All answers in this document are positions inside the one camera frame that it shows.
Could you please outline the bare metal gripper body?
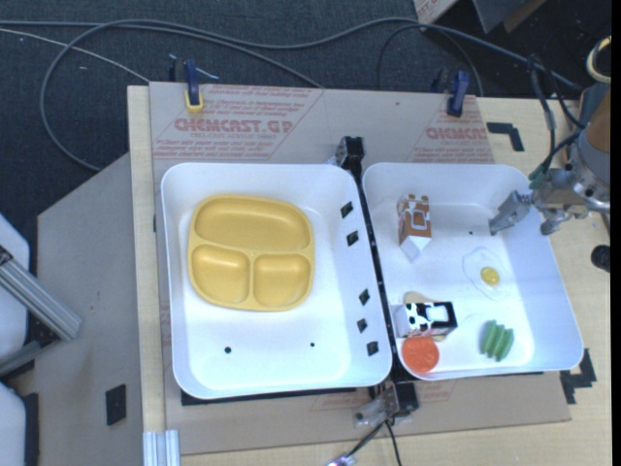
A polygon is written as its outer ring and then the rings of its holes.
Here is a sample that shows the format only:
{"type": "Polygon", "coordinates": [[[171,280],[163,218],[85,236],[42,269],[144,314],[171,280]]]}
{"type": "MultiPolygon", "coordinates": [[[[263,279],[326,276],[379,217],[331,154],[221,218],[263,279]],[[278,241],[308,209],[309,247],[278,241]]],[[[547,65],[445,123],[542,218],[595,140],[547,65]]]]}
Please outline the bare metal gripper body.
{"type": "Polygon", "coordinates": [[[589,169],[552,168],[532,194],[533,205],[548,219],[586,218],[610,212],[609,183],[589,169]]]}

